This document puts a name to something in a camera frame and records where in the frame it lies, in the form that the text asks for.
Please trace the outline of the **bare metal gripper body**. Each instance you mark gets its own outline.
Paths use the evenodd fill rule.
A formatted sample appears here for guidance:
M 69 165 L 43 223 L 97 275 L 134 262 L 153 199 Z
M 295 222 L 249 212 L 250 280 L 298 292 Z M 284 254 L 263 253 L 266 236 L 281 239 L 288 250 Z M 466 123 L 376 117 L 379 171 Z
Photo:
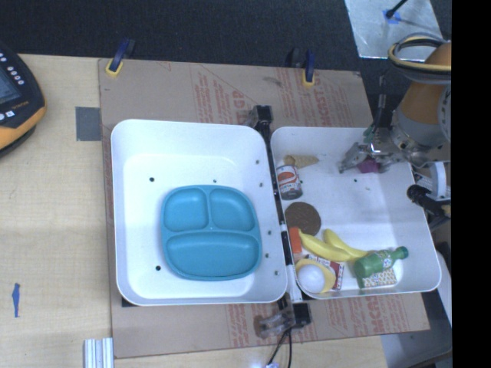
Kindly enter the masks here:
M 409 162 L 417 168 L 425 167 L 431 147 L 411 139 L 398 128 L 377 128 L 367 134 L 369 155 L 380 159 L 394 159 L 396 163 Z

